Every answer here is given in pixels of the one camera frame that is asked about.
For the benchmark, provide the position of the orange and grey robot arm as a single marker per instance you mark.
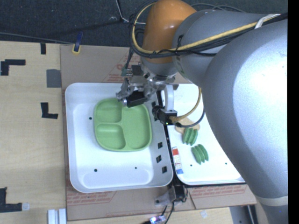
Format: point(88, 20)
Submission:
point(247, 97)

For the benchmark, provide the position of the green pea pod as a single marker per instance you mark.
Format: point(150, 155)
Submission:
point(200, 153)
point(190, 136)

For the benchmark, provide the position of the brown cardboard board red print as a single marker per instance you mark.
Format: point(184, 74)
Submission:
point(93, 64)

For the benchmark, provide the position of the white carton red blue print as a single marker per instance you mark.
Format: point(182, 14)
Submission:
point(178, 160)

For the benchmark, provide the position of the black box-shaped object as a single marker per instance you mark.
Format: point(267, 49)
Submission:
point(136, 99)

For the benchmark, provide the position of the black cylinder on white bracket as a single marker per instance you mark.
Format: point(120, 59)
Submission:
point(163, 116)

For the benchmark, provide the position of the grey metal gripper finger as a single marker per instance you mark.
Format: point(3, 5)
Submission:
point(149, 94)
point(123, 94)

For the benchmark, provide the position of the tan bread slice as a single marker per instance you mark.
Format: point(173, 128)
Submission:
point(181, 128)

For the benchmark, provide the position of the green divided plate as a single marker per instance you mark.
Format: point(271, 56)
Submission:
point(133, 129)

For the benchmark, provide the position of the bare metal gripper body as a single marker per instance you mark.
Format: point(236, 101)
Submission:
point(140, 81)

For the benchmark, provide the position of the white plastic tray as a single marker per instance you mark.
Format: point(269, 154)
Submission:
point(210, 171)
point(116, 169)

